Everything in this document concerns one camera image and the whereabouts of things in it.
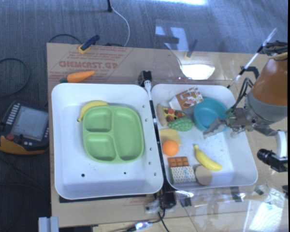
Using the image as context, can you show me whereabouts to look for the thin black and white rod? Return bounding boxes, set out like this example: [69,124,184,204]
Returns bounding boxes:
[144,80,170,191]

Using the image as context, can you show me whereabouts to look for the yellow cheese wedge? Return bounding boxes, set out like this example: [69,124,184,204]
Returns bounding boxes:
[158,128,182,146]

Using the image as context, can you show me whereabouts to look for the yellow banana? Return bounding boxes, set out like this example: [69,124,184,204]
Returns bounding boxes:
[193,144,223,172]
[77,100,110,123]

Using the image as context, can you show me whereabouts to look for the orange carrot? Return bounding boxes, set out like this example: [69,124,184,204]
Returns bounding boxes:
[59,70,96,84]

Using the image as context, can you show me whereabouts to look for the brown round biscuit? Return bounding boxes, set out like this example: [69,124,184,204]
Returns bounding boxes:
[194,165,213,187]

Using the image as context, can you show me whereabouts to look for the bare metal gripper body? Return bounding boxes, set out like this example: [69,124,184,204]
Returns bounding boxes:
[225,107,279,136]

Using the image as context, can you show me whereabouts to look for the white patterned packet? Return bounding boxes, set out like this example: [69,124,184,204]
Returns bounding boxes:
[169,165,197,185]

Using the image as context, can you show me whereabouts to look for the blue bowl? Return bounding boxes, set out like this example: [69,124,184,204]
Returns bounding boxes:
[192,97,229,132]

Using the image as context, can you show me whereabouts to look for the green divided plate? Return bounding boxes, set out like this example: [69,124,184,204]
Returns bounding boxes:
[82,105,145,164]

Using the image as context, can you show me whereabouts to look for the green grapes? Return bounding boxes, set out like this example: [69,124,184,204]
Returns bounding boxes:
[167,116,194,132]

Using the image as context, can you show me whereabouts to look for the black cylinder on white bracket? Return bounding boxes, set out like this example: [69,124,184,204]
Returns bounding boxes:
[257,130,289,173]

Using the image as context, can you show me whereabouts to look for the brown chocolate bar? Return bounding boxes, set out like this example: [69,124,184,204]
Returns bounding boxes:
[167,156,190,168]

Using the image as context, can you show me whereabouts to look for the pizza slice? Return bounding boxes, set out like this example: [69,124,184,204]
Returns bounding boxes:
[156,103,187,127]

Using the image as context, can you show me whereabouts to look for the brown cardboard board, red print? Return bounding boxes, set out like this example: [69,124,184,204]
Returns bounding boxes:
[46,42,289,228]

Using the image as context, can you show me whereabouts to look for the white plastic tray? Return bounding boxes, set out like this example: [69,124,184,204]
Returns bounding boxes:
[150,83,259,191]
[51,82,164,201]

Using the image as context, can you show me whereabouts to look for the white and orange carton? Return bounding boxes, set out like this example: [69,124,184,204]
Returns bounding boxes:
[169,87,204,111]

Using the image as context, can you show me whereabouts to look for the orange fruit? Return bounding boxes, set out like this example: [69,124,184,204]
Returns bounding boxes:
[162,139,180,157]

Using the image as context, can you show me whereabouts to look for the black block with thin wires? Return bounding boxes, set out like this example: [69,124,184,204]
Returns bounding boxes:
[137,70,153,87]
[159,190,177,209]

